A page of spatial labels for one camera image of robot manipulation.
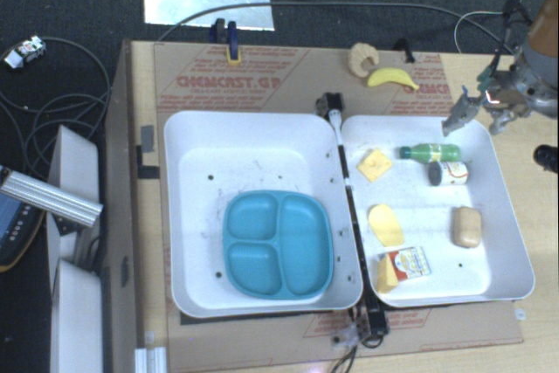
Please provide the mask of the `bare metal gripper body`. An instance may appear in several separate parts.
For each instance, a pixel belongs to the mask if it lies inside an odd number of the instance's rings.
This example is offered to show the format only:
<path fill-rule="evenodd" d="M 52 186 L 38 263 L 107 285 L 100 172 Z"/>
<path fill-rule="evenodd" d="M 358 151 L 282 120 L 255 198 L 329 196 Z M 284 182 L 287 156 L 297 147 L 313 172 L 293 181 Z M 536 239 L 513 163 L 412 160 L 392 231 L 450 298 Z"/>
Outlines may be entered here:
<path fill-rule="evenodd" d="M 536 71 L 528 66 L 511 66 L 497 71 L 486 90 L 487 100 L 495 109 L 509 110 L 521 118 L 532 113 L 558 118 L 558 73 Z"/>

